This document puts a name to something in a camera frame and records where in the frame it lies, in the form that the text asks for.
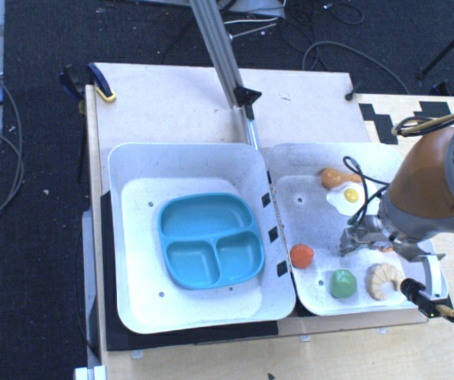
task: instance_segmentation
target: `yellow and black clamp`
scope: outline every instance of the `yellow and black clamp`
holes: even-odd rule
[[[106,103],[116,100],[116,94],[109,87],[109,83],[95,63],[89,63],[87,70],[96,83],[96,91]]]

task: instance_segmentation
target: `orange toy food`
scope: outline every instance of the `orange toy food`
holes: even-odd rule
[[[290,260],[295,268],[306,269],[313,262],[315,252],[305,244],[297,244],[290,250]]]

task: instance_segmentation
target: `black clamp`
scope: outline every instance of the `black clamp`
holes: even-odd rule
[[[255,119],[255,115],[253,113],[252,104],[255,103],[260,96],[262,96],[262,93],[247,89],[246,87],[236,87],[234,89],[234,96],[236,96],[237,105],[244,107],[246,118],[253,121]]]

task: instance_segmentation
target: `robotic hand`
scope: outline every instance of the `robotic hand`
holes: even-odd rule
[[[431,255],[419,247],[419,242],[439,233],[454,233],[454,127],[449,126],[454,124],[454,115],[445,121],[426,119],[405,129],[404,124],[416,118],[404,120],[394,132],[422,137],[381,195],[377,215],[365,215],[344,230],[339,254],[361,246],[392,247],[410,262],[423,262],[428,286],[406,279],[401,291],[427,317],[442,316],[454,322],[450,297],[436,294],[432,284],[433,270],[441,279],[437,261],[444,255]]]

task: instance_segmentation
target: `beige surface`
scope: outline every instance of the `beige surface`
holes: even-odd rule
[[[380,326],[370,316],[341,317],[336,323],[307,325],[300,318],[288,318],[282,334],[319,332],[309,342],[299,336],[280,336],[263,340],[234,341],[221,344],[185,345],[149,349],[141,359],[131,359],[130,352],[107,352],[105,349],[102,254],[100,247],[100,155],[96,118],[96,97],[87,86],[90,180],[94,241],[96,242],[96,279],[100,319],[100,360],[108,369],[108,380],[179,379],[267,379],[271,373],[282,379],[447,379],[454,378],[454,324],[443,319],[424,325],[390,326],[384,330],[352,329]],[[359,102],[370,103],[378,114],[390,113],[393,121],[418,111],[419,100],[443,97],[401,97],[360,95]],[[448,97],[454,111],[454,97]],[[374,127],[366,123],[370,138],[377,141]],[[402,155],[412,139],[400,142]],[[433,240],[436,251],[446,253],[441,262],[454,302],[454,235],[439,235]],[[382,326],[394,325],[398,318],[382,317]],[[401,322],[415,317],[399,317]]]

